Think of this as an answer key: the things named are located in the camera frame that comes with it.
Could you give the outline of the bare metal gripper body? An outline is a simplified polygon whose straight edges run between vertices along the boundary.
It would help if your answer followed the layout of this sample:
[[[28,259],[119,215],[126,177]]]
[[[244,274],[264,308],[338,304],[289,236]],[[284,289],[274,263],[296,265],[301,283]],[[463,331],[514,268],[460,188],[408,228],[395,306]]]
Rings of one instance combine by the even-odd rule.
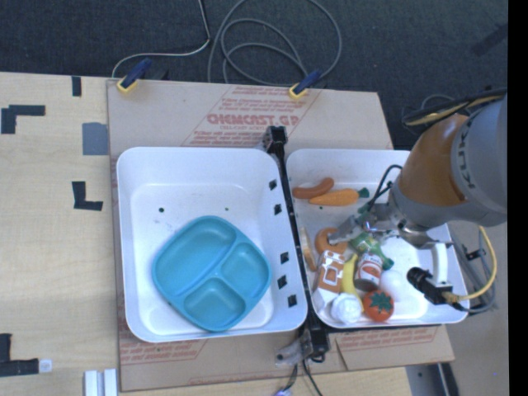
[[[401,212],[389,203],[367,205],[362,215],[365,223],[391,229],[392,237],[399,237],[417,249],[430,247],[430,236],[426,230],[409,223]]]

